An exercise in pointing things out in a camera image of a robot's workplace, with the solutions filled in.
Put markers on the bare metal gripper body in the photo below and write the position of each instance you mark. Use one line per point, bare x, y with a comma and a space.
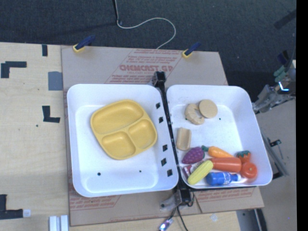
281, 93

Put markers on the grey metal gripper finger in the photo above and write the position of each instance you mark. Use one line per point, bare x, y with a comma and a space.
264, 91
260, 106

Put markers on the white plastic tray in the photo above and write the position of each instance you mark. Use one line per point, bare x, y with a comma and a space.
216, 133
81, 138

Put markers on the beige round biscuit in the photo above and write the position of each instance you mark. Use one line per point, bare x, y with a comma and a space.
208, 108

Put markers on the red toy strawberry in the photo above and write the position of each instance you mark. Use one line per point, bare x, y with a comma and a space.
244, 156

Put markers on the orange toy carrot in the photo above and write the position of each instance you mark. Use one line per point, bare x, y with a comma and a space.
217, 152

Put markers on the orange toy tomato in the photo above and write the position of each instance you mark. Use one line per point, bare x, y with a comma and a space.
249, 170

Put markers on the orange toy sausage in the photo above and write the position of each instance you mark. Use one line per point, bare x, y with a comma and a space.
227, 164

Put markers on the purple toy grapes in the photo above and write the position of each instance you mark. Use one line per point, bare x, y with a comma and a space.
193, 155

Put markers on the beige toy bread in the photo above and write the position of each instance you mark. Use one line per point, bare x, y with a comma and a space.
183, 138

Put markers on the blue bottle white cap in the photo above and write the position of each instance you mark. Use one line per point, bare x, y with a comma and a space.
217, 179

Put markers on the yellow toy corn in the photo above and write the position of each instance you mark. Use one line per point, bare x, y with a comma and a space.
199, 172

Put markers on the thin black rod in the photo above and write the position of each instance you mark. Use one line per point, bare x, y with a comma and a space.
170, 129

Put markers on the red and white can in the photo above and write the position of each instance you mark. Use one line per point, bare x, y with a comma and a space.
187, 170

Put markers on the yellow divided plate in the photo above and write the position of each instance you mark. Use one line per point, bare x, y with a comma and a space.
115, 119

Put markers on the brown cardboard board red print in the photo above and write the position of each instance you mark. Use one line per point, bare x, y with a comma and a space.
96, 64

